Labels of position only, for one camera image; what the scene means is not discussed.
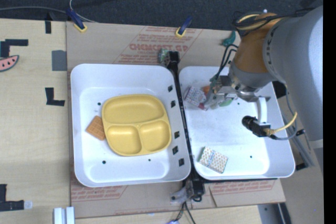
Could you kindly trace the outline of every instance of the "yellow plate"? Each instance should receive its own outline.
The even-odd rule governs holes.
[[[102,108],[110,148],[119,155],[159,152],[172,140],[168,115],[162,102],[149,94],[113,97]]]

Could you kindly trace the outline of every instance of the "table surface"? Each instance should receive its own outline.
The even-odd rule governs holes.
[[[66,24],[0,19],[0,41],[28,39],[11,46],[20,55],[13,68],[0,73],[0,184],[7,200],[31,200],[33,208],[1,212],[0,223],[52,223],[52,210],[70,206],[67,72],[52,71],[51,52],[66,50]],[[46,105],[45,88],[65,106]],[[261,223],[258,207],[241,206],[191,211],[196,223]],[[76,223],[167,223],[177,212],[76,219]],[[181,224],[191,223],[185,212]]]

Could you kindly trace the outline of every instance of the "cardboard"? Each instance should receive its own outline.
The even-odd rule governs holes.
[[[182,38],[175,28],[87,23],[85,33],[67,22],[67,66],[69,94],[69,135],[72,149],[71,70],[81,63],[121,63],[157,65],[161,48],[179,51],[180,70],[186,66],[219,66],[225,47],[222,42],[231,31],[187,29]],[[239,36],[234,44],[240,42]],[[71,205],[76,218],[116,216],[163,211],[176,211],[170,195],[181,189],[181,182],[88,188],[71,172]],[[279,179],[205,184],[201,202],[193,209],[230,207],[284,202]]]

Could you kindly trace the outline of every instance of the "white tray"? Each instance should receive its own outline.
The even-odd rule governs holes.
[[[188,86],[204,87],[218,71],[218,67],[186,67],[180,72],[182,93]],[[227,74],[225,68],[221,74]],[[269,96],[267,119],[271,127],[284,125],[272,84],[258,95]],[[242,125],[244,116],[257,117],[257,106],[242,99],[229,106],[203,111],[184,102],[188,133],[196,171],[209,180],[262,179],[288,177],[295,170],[295,162],[288,141],[259,138]],[[277,133],[285,137],[286,131]],[[202,149],[208,146],[228,157],[222,174],[201,165]]]
[[[82,64],[71,72],[72,131],[77,179],[88,187],[181,181],[191,170],[174,78],[161,66]],[[85,129],[105,100],[151,94],[164,104],[172,142],[161,152],[119,156]]]

